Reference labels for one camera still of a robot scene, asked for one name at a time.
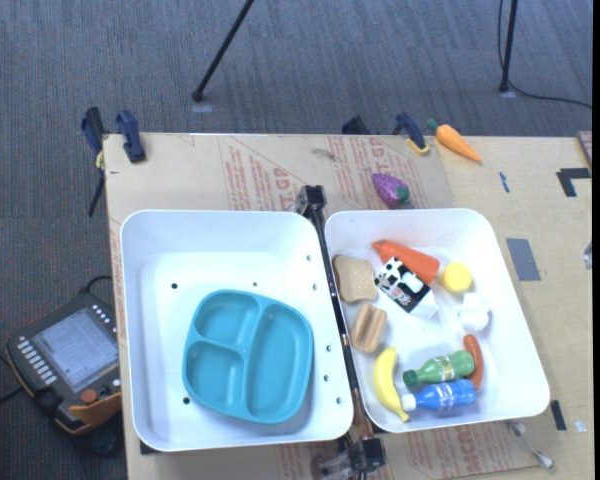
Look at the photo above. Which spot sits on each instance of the orange carrot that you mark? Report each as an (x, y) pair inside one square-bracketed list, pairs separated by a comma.
[(457, 141)]

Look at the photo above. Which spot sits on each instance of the orange bottle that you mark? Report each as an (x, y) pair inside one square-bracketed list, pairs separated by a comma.
[(414, 261)]

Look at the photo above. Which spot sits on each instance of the purple grapes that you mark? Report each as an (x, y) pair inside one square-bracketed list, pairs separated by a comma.
[(387, 189)]

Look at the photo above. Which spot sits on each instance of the white plastic tray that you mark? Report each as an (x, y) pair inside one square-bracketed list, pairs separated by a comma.
[(150, 318), (510, 348)]

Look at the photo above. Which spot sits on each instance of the yellow banana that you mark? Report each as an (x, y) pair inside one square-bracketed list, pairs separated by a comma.
[(386, 383)]

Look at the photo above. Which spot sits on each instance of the white lumpy toy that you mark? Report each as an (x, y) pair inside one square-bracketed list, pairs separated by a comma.
[(475, 313)]

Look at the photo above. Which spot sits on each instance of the orange sausage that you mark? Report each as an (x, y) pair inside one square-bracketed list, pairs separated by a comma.
[(476, 355)]

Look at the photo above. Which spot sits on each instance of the tan hot dog bun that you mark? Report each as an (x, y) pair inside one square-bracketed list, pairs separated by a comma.
[(368, 327)]

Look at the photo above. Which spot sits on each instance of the brown cardboard board red print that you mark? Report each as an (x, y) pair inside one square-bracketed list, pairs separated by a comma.
[(260, 173)]

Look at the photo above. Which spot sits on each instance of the thin black rod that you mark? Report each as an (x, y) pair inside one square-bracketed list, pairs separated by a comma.
[(336, 303)]

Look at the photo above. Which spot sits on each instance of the blue bottle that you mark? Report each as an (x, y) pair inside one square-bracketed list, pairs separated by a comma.
[(447, 395)]

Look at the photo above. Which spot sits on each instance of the black tripod leg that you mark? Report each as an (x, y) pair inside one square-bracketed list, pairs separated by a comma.
[(510, 33), (227, 38)]

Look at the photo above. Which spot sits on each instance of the black and white milk carton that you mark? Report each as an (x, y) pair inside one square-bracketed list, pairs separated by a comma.
[(402, 288)]

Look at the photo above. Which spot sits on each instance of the green bottle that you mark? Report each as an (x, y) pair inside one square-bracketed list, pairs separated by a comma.
[(445, 367)]

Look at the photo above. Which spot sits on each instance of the yellow round can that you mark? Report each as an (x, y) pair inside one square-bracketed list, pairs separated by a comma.
[(457, 277)]

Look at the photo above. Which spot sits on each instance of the blue divided plate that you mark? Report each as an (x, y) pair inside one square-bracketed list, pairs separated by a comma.
[(275, 348)]

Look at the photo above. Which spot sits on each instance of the tan bread slice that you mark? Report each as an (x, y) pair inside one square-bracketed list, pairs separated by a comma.
[(354, 279)]

